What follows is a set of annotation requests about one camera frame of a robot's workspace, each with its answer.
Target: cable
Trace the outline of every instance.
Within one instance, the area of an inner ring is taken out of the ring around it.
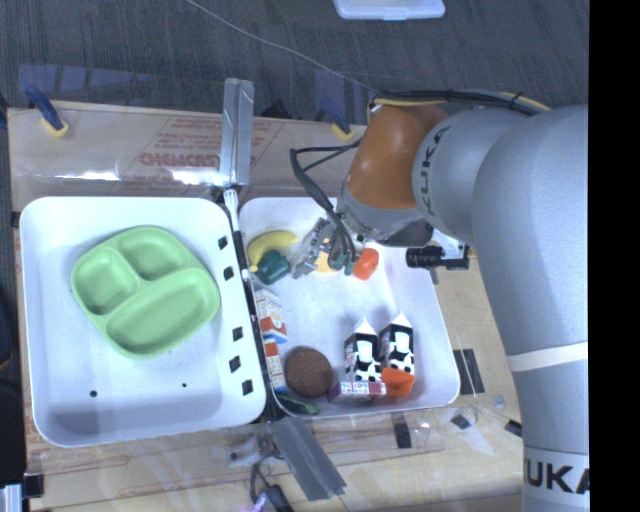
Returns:
[[[256,463],[254,463],[251,466],[251,479],[249,482],[249,495],[251,496],[251,501],[255,504],[255,502],[258,500],[258,495],[256,494],[256,477],[259,476],[260,479],[262,480],[262,482],[267,486],[267,487],[271,487],[271,485],[269,484],[269,482],[267,481],[267,479],[265,478],[265,476],[262,474],[262,471],[260,471],[260,466],[262,465],[262,463],[268,459],[269,457],[275,457],[276,459],[279,460],[283,460],[284,457],[282,457],[282,455],[280,455],[280,452],[275,449],[269,453],[267,453],[266,455],[263,455],[260,460],[258,460]]]
[[[302,148],[302,149],[291,149],[289,151],[289,156],[291,160],[291,167],[293,168],[293,173],[298,179],[298,181],[302,184],[307,194],[320,206],[326,213],[333,225],[338,230],[338,234],[342,240],[343,247],[347,250],[347,256],[349,257],[349,261],[351,263],[355,263],[356,261],[356,248],[353,243],[353,239],[351,235],[344,227],[344,224],[335,213],[333,209],[333,204],[329,201],[329,198],[322,191],[322,189],[318,186],[318,184],[313,181],[306,173],[310,169],[328,161],[332,158],[340,156],[341,154],[349,151],[353,148],[356,148],[360,145],[360,141],[362,139],[358,139],[351,144],[347,144],[346,146],[330,146],[330,147],[311,147],[311,148]],[[298,155],[301,153],[310,153],[310,152],[331,152],[330,155],[327,155],[315,162],[307,165],[306,167],[302,167],[300,162],[298,161]]]
[[[440,103],[463,103],[500,107],[516,110],[522,114],[532,116],[549,110],[549,107],[525,98],[521,93],[495,93],[489,91],[457,91],[457,90],[424,90],[424,91],[384,91],[371,100],[373,105],[391,105],[410,107],[418,105],[436,105]]]
[[[340,78],[342,78],[343,80],[347,80],[348,82],[351,82],[355,85],[359,85],[360,87],[364,87],[365,89],[372,91],[372,92],[378,92],[377,90],[373,89],[372,87],[369,87],[368,85],[363,84],[362,82],[359,82],[358,80],[355,80],[353,78],[349,78],[347,76],[344,76],[341,73],[338,73],[337,71],[334,71],[333,69],[329,68],[328,66],[325,66],[324,64],[322,64],[321,62],[318,62],[315,59],[312,59],[311,57],[300,53],[297,50],[294,50],[293,48],[289,48],[287,46],[282,46],[278,43],[274,43],[273,41],[269,41],[267,39],[263,39],[260,36],[257,36],[255,34],[252,34],[251,32],[237,26],[234,25],[233,23],[231,23],[230,21],[224,19],[222,16],[220,16],[219,14],[216,14],[212,11],[210,11],[209,9],[203,7],[202,5],[198,4],[197,2],[195,2],[194,0],[185,0],[185,2],[187,2],[188,4],[193,5],[194,7],[200,9],[202,12],[208,14],[209,16],[211,16],[212,18],[215,18],[216,20],[218,20],[220,23],[222,23],[223,25],[226,25],[227,27],[236,30],[237,32],[240,32],[241,34],[244,34],[245,36],[251,38],[251,39],[255,39],[256,41],[259,41],[261,43],[264,43],[266,45],[269,46],[273,46],[274,48],[277,48],[278,50],[282,50],[285,52],[288,52],[292,55],[295,55],[296,57],[299,57],[301,59],[306,60],[307,62],[310,62],[311,64],[313,64],[314,66],[318,66],[320,69],[324,69],[325,71],[327,71],[328,73],[331,73],[333,75],[336,75]]]

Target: white cord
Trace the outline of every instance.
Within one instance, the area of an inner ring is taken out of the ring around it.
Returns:
[[[353,78],[349,78],[346,77],[340,73],[338,73],[337,71],[334,71],[333,69],[325,66],[324,64],[322,64],[321,62],[318,62],[315,59],[312,59],[311,57],[308,57],[307,55],[304,55],[303,53],[300,53],[299,51],[294,50],[293,48],[289,48],[287,46],[282,46],[280,44],[274,43],[273,41],[269,41],[267,39],[263,39],[255,34],[252,34],[251,32],[248,32],[247,30],[238,27],[237,25],[234,25],[233,23],[231,23],[230,21],[227,21],[226,19],[224,19],[222,16],[220,16],[219,14],[216,14],[212,11],[210,11],[209,9],[203,7],[202,5],[198,4],[197,2],[195,2],[194,0],[185,0],[185,2],[187,2],[188,4],[193,5],[194,7],[200,9],[202,12],[208,14],[209,16],[211,16],[212,18],[215,18],[216,20],[218,20],[220,23],[226,25],[229,28],[232,28],[233,30],[236,30],[238,32],[240,32],[241,34],[244,34],[247,37],[250,37],[251,39],[255,39],[256,41],[260,41],[261,43],[267,44],[269,46],[273,46],[274,48],[277,48],[279,50],[283,50],[285,52],[291,53],[292,55],[295,55],[296,57],[299,57],[301,59],[306,60],[307,62],[310,62],[311,64],[313,64],[314,66],[318,66],[320,69],[324,69],[325,71],[336,75],[340,78],[342,78],[343,80],[347,80],[353,84],[359,85],[361,87],[364,87],[365,89],[368,89],[372,92],[377,93],[378,91],[376,91],[375,89],[373,89],[372,87],[369,87],[368,85],[363,84],[362,82],[358,82],[357,80],[354,80]]]
[[[240,222],[238,220],[238,193],[233,188],[228,188],[222,194],[224,197],[224,204],[229,210],[231,216],[231,228],[234,231],[240,231]]]

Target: black cable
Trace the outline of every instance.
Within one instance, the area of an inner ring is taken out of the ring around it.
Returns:
[[[302,184],[307,194],[320,206],[326,213],[331,222],[334,224],[338,233],[342,239],[343,245],[347,248],[347,252],[349,253],[349,259],[352,263],[356,260],[356,248],[353,243],[353,239],[349,235],[349,232],[344,227],[344,224],[335,213],[333,209],[333,204],[329,201],[327,195],[322,191],[322,189],[318,186],[318,184],[313,181],[306,173],[310,169],[328,161],[332,158],[340,156],[341,154],[357,148],[360,145],[360,140],[358,139],[351,144],[347,144],[345,146],[323,146],[323,147],[308,147],[302,149],[291,149],[289,151],[289,157],[291,160],[291,167],[293,168],[293,173],[298,179],[298,181]],[[311,152],[331,152],[330,155],[327,155],[315,162],[307,165],[306,167],[302,167],[300,162],[298,161],[298,155],[301,153],[311,153]]]
[[[518,102],[517,100],[521,95],[522,93],[518,93],[513,97],[503,97],[478,91],[457,91],[452,89],[422,91],[383,91],[373,98],[371,104],[375,104],[376,100],[384,99],[411,102],[442,100],[449,103],[458,102],[473,105],[484,105],[488,107],[508,108],[511,110],[516,110],[528,116],[540,113],[540,109],[533,106],[529,107],[522,102]]]
[[[251,496],[251,501],[255,504],[255,502],[258,500],[258,495],[256,494],[256,477],[259,476],[260,479],[264,482],[264,484],[267,487],[271,487],[271,485],[269,484],[269,482],[267,481],[267,479],[264,477],[264,475],[262,474],[262,472],[260,471],[260,466],[262,465],[262,463],[268,459],[269,457],[275,457],[276,459],[280,459],[282,460],[284,457],[282,457],[282,455],[280,455],[280,452],[275,449],[269,453],[267,453],[266,455],[263,455],[260,460],[258,460],[257,462],[255,462],[252,466],[251,466],[251,478],[249,481],[249,496]]]

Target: white tray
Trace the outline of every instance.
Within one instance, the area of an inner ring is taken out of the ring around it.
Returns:
[[[293,231],[302,240],[323,216],[324,211],[309,198],[258,198],[244,205],[239,219],[246,244],[276,229]],[[408,268],[406,249],[375,247],[380,265],[367,281],[342,272],[312,272],[297,280],[289,274],[265,286],[254,277],[256,286],[270,289],[282,301],[289,335],[289,341],[279,345],[283,364],[290,350],[310,346],[329,359],[334,382],[345,380],[344,341],[362,318],[379,332],[402,311],[413,325],[416,381],[409,397],[364,404],[335,404],[324,397],[310,400],[320,408],[319,416],[442,407],[458,396],[460,376],[429,272]]]
[[[70,276],[86,251],[147,224],[170,230],[194,252],[222,301],[215,318],[187,341],[138,360],[117,352],[91,324]],[[33,415],[48,441],[94,445],[236,426],[260,415],[262,372],[220,207],[187,198],[47,197],[24,209],[20,235]],[[232,372],[236,357],[240,366]]]

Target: orange object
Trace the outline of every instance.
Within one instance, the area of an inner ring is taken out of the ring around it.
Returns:
[[[385,367],[382,369],[382,382],[387,386],[387,396],[391,398],[404,398],[409,396],[416,378],[410,373]]]
[[[370,247],[365,248],[362,251],[362,255],[358,258],[358,261],[353,265],[353,275],[358,279],[366,281],[371,277],[380,262],[380,254],[375,249]]]
[[[371,208],[415,208],[411,185],[418,147],[447,116],[435,105],[384,105],[367,126],[347,175],[353,198]]]

